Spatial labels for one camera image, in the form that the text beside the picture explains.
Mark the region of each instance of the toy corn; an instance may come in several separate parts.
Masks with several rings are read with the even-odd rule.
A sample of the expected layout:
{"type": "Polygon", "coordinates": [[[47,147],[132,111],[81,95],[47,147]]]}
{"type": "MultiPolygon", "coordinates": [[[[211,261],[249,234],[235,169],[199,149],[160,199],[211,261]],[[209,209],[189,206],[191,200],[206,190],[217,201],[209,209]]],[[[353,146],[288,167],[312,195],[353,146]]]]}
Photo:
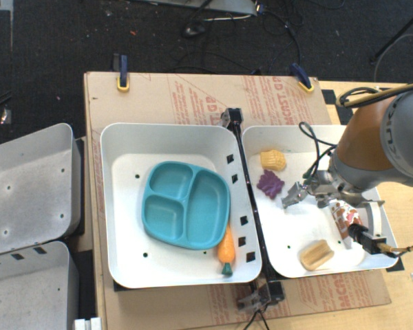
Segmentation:
{"type": "Polygon", "coordinates": [[[286,166],[284,154],[275,149],[272,151],[262,151],[260,153],[260,160],[262,162],[262,168],[268,170],[279,171],[283,170],[286,166]]]}

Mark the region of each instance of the gray cable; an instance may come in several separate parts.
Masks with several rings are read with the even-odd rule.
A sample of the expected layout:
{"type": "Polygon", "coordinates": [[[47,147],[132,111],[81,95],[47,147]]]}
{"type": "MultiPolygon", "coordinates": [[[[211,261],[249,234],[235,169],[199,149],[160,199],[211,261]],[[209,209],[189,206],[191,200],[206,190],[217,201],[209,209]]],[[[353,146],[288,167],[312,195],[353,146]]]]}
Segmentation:
{"type": "Polygon", "coordinates": [[[374,67],[374,73],[373,73],[373,82],[377,81],[377,74],[378,74],[378,66],[379,63],[381,62],[382,58],[384,57],[385,54],[387,54],[387,52],[392,49],[392,47],[398,43],[401,39],[404,39],[407,36],[413,36],[413,34],[404,34],[403,36],[400,36],[397,40],[395,40],[393,42],[393,44],[389,45],[387,49],[384,50],[384,52],[381,54],[381,56],[379,57],[376,66],[374,67]]]}

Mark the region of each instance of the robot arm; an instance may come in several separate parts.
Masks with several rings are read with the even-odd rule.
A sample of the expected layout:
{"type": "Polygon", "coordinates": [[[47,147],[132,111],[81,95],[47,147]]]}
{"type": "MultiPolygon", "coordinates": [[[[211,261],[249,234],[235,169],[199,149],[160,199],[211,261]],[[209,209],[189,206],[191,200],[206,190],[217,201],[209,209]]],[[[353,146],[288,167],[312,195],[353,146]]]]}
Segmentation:
{"type": "Polygon", "coordinates": [[[367,201],[362,193],[381,182],[413,186],[413,84],[351,103],[358,109],[331,155],[328,170],[295,183],[282,199],[285,209],[307,195],[315,196],[320,208],[333,199],[357,207],[367,201]]]}

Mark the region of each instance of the blue clamp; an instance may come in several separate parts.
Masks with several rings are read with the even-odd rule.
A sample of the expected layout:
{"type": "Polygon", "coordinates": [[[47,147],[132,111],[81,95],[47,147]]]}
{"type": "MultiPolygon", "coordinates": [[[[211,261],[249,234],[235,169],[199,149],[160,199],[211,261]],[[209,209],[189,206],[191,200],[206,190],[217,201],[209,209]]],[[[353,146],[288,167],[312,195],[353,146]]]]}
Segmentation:
{"type": "Polygon", "coordinates": [[[120,75],[117,78],[118,90],[126,92],[129,90],[129,78],[127,75],[127,55],[120,55],[119,71],[120,75]]]}
{"type": "Polygon", "coordinates": [[[313,84],[310,82],[308,74],[296,63],[289,66],[290,73],[298,78],[299,86],[307,92],[312,92],[314,90],[313,84]]]}

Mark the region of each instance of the cardboard sheet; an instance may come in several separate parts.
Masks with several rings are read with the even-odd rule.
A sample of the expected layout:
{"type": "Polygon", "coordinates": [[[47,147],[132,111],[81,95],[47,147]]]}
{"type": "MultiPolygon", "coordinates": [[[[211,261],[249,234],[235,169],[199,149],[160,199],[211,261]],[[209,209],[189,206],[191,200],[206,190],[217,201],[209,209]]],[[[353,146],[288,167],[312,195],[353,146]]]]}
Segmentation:
{"type": "MultiPolygon", "coordinates": [[[[317,80],[306,93],[293,77],[130,74],[128,93],[116,89],[116,73],[90,72],[85,91],[94,163],[100,257],[108,329],[192,329],[247,322],[237,300],[248,285],[209,285],[114,291],[107,266],[107,236],[100,160],[100,134],[114,122],[217,124],[228,107],[239,107],[244,126],[330,124],[317,80]]],[[[315,276],[282,281],[286,300],[265,318],[369,307],[390,303],[381,271],[315,276]]]]}

